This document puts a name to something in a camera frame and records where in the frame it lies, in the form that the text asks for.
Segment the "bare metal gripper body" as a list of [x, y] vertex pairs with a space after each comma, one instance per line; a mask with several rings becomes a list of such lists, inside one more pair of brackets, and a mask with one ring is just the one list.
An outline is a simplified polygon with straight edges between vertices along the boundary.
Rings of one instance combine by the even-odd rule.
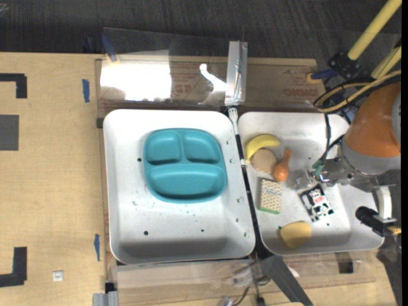
[[336, 184], [353, 186], [368, 193], [380, 186], [379, 179], [376, 176], [359, 172], [341, 157], [325, 160], [318, 159], [312, 165], [312, 174], [318, 182], [327, 186]]

